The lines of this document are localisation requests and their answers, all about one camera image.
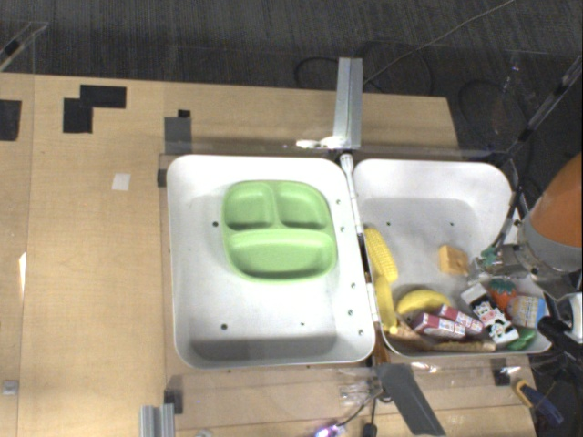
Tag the red strawberry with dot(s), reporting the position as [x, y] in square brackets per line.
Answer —
[502, 295]

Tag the white cow print carton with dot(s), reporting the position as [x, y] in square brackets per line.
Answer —
[494, 319]

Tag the white plastic tray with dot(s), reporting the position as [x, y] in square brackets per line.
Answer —
[419, 198]
[255, 326]

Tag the green flat toy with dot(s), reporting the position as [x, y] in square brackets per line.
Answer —
[523, 339]

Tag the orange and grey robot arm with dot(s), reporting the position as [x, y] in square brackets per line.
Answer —
[558, 198]

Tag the blue and orange packet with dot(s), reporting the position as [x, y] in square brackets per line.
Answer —
[526, 311]

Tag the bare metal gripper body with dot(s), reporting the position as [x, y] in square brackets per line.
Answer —
[510, 262]

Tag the yellow banana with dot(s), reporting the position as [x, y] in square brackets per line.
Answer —
[421, 299]

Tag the green divided plate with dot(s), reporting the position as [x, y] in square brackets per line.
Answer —
[278, 248]

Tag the yellow corn cob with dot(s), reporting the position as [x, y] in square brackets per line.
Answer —
[380, 253]

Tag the yellow long toy fruit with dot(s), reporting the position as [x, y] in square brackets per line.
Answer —
[385, 305]

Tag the black cylinder on white bracket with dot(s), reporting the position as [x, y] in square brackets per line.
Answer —
[558, 328]

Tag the brown bread stick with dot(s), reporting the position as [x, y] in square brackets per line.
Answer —
[410, 336]
[464, 347]

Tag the red carton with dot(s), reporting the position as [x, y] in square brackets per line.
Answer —
[437, 327]
[464, 319]

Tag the tan biscuit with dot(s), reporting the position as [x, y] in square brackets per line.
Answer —
[453, 260]

